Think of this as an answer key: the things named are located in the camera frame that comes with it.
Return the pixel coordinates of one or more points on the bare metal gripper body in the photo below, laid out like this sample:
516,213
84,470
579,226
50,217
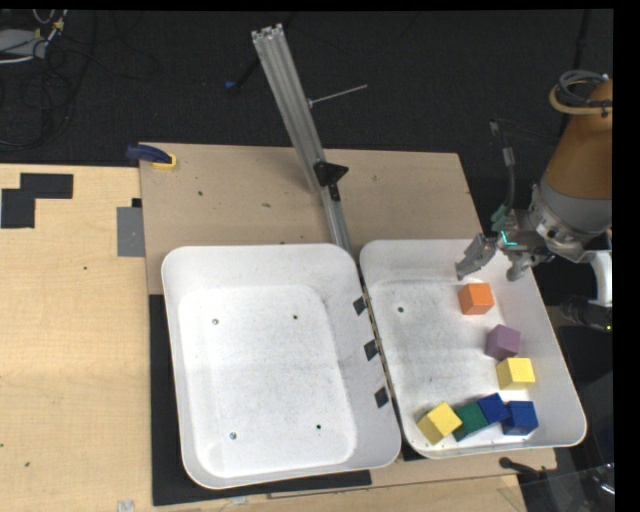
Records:
530,235

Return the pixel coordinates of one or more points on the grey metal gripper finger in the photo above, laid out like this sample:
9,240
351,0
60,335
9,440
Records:
475,255
520,265

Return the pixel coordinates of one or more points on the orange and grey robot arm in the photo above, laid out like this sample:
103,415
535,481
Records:
582,150

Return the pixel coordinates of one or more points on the orange cube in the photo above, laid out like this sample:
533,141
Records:
476,299

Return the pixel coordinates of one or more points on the purple cube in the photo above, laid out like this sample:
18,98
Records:
502,342

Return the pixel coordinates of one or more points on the white plastic tray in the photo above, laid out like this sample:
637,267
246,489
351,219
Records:
440,350
265,370

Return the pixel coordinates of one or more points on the yellow cube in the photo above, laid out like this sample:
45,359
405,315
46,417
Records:
439,422
516,372

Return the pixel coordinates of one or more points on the blue cube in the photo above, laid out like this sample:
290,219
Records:
494,407
521,417

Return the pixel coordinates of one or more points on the green cube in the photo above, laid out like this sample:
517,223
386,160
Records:
471,419

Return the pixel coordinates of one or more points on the pale wood board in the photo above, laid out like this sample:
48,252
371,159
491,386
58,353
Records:
240,200

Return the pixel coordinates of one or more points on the black cylinder on white bracket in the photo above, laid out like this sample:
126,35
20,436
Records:
602,280

